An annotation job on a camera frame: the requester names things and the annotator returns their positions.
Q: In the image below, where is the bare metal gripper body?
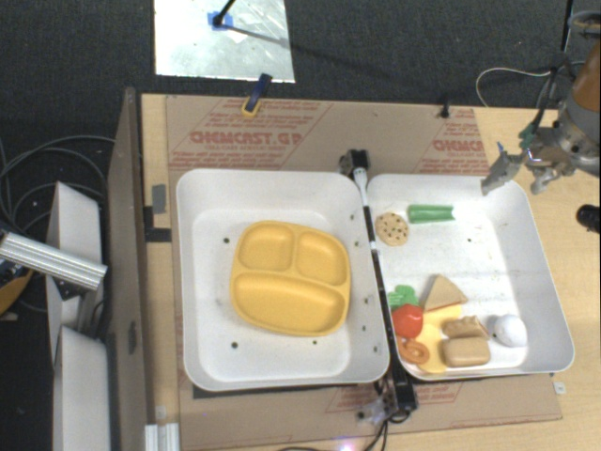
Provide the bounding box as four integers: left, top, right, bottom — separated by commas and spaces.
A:
517, 125, 601, 180

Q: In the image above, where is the green celery stick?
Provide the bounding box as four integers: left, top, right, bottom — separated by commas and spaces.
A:
406, 203, 457, 226

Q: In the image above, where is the white plastic tray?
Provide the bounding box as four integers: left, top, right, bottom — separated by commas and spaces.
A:
175, 167, 392, 393
365, 172, 577, 383

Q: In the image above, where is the brown cardboard board red print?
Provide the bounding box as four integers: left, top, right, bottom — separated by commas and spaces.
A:
164, 94, 564, 451

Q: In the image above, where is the brown chocolate chip biscuit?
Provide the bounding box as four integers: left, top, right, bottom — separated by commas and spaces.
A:
374, 210, 410, 247

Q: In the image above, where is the tan triangular sandwich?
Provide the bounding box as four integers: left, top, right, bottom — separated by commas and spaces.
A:
423, 273, 470, 313

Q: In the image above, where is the thin black and white rod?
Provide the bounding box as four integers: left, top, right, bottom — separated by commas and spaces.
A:
353, 166, 403, 387

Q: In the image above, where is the green lettuce leaf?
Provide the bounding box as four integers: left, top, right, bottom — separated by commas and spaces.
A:
387, 284, 421, 311

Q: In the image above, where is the white egg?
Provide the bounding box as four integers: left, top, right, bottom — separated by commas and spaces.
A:
492, 313, 529, 349

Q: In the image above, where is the brown ridged pastry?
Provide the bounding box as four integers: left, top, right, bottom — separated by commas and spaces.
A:
441, 315, 491, 341

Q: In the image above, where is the yellow cheese slice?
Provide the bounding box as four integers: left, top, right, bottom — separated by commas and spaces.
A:
416, 303, 464, 375

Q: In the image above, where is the brown bread loaf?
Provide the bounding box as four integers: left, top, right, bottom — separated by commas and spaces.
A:
440, 336, 492, 369

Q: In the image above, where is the yellow divided plate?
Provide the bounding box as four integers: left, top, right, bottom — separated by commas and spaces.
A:
228, 219, 353, 339

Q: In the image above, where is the black cylinder on white bracket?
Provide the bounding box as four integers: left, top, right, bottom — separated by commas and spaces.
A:
577, 203, 601, 234

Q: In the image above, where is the black block with thin wires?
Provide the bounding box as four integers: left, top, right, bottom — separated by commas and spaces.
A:
374, 372, 420, 423
339, 148, 373, 177

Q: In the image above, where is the orange ring-shaped toy food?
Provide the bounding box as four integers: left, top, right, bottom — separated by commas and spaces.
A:
398, 337, 431, 365

